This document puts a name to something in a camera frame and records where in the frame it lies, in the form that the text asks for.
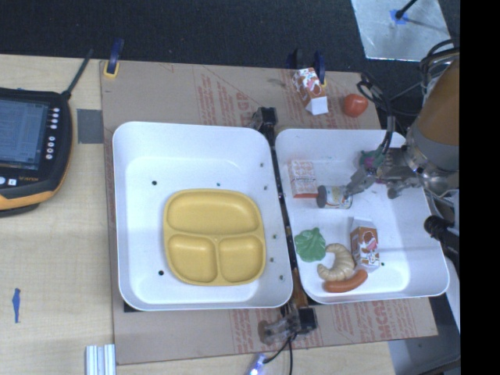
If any small white can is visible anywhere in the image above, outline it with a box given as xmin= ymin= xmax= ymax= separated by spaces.
xmin=316 ymin=184 xmax=354 ymax=210

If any brown cardboard board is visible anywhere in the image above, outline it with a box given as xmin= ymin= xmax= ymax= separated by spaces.
xmin=99 ymin=59 xmax=439 ymax=366

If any red tomato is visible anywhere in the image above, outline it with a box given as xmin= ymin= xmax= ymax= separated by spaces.
xmin=343 ymin=93 xmax=370 ymax=118

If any orange and white carton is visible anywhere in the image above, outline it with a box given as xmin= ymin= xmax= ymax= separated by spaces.
xmin=291 ymin=66 xmax=329 ymax=116
xmin=348 ymin=216 xmax=381 ymax=275

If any beige croissant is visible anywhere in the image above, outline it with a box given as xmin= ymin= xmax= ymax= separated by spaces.
xmin=316 ymin=242 xmax=357 ymax=283

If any purple and green toy vegetable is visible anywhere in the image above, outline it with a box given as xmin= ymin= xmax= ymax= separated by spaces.
xmin=359 ymin=149 xmax=382 ymax=168

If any white plastic tray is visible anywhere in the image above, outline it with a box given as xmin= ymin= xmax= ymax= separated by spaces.
xmin=274 ymin=128 xmax=451 ymax=305
xmin=112 ymin=121 xmax=295 ymax=313

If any black block with wires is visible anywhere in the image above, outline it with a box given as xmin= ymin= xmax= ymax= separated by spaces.
xmin=251 ymin=106 xmax=279 ymax=133
xmin=259 ymin=305 xmax=318 ymax=345

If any orange and white box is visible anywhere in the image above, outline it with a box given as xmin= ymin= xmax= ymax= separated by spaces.
xmin=287 ymin=159 xmax=320 ymax=200

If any orange sausage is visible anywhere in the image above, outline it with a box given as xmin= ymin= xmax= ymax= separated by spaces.
xmin=322 ymin=269 xmax=370 ymax=294

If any green lettuce leaf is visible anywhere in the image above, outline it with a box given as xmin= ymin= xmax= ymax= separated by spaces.
xmin=293 ymin=227 xmax=327 ymax=265

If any yellow divided plate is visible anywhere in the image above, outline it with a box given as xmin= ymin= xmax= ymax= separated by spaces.
xmin=162 ymin=188 xmax=268 ymax=288

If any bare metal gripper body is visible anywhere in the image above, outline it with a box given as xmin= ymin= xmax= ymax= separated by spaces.
xmin=373 ymin=147 xmax=454 ymax=195

